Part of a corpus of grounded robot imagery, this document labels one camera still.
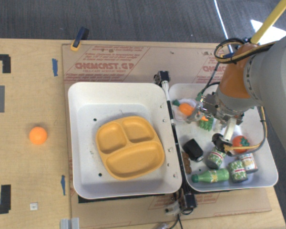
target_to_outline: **soda can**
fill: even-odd
[[[219,169],[220,165],[222,164],[226,154],[220,152],[214,147],[209,154],[205,164],[211,169]]]
[[[243,162],[243,165],[244,165],[244,168],[247,174],[251,174],[251,173],[258,171],[256,162],[254,160],[252,153],[240,155],[238,158]]]
[[[248,180],[246,170],[241,160],[236,160],[228,164],[228,171],[234,183]]]

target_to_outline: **green can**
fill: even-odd
[[[222,164],[226,154],[217,150],[214,147],[209,154],[205,164],[211,169],[219,169],[220,165]]]
[[[241,160],[236,160],[228,164],[228,171],[233,182],[238,183],[248,180],[246,170]]]

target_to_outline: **table surface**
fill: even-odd
[[[69,194],[69,166],[62,70],[62,44],[66,40],[0,39],[0,54],[11,57],[11,74],[2,73],[5,111],[0,113],[0,187],[11,185],[11,210],[0,214],[0,228],[59,228],[63,218],[71,218],[70,196],[64,196],[61,177],[65,176]],[[211,43],[110,42],[85,44],[163,46],[185,48],[214,47]],[[53,77],[52,59],[58,61]],[[46,146],[35,146],[29,131],[35,125],[48,130]],[[272,210],[243,215],[183,220],[184,228],[286,228],[273,187],[266,188]],[[30,203],[38,202],[38,210]],[[131,226],[151,229],[155,224]]]

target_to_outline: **yellow pole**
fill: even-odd
[[[285,9],[286,9],[286,0],[280,0],[280,2],[277,4],[277,6],[273,9],[268,18],[265,20],[261,28],[259,28],[259,30],[253,35],[250,42],[257,44],[264,35],[264,33],[269,29],[269,27],[272,26],[277,21],[277,19],[282,15]]]

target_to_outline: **yellow plate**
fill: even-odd
[[[96,145],[107,171],[119,180],[151,173],[163,164],[165,158],[154,128],[139,116],[102,125],[96,133]]]

